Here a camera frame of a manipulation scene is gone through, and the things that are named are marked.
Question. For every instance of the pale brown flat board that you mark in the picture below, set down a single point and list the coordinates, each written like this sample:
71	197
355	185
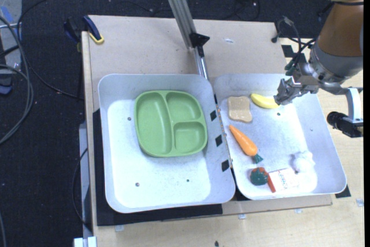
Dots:
144	49

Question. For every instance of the yellow banana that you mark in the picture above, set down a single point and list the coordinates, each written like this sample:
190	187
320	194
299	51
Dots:
263	101

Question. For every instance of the white plastic tray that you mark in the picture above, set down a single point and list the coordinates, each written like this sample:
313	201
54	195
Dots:
162	182
277	136

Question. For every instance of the white and red carton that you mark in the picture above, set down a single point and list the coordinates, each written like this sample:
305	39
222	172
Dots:
284	180

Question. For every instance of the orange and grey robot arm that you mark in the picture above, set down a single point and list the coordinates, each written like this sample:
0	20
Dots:
341	29

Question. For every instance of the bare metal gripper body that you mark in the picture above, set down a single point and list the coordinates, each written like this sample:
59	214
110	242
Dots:
306	79

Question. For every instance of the black cylinder on white bracket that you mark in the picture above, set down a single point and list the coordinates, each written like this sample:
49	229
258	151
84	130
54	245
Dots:
344	121

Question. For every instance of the green divided plate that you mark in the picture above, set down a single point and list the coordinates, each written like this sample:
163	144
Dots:
170	124

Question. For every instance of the thin black and white rod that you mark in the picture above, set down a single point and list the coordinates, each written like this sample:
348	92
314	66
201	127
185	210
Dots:
222	130

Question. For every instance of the orange carrot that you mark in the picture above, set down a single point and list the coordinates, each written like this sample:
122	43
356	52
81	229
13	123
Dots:
244	141

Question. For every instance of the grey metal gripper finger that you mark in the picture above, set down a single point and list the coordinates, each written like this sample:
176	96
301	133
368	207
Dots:
289	98
281	89

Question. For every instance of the tan bread slice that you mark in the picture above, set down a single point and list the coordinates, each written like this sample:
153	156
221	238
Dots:
239	109

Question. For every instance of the white lumpy toy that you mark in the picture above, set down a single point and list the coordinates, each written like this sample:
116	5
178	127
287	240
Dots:
302	162

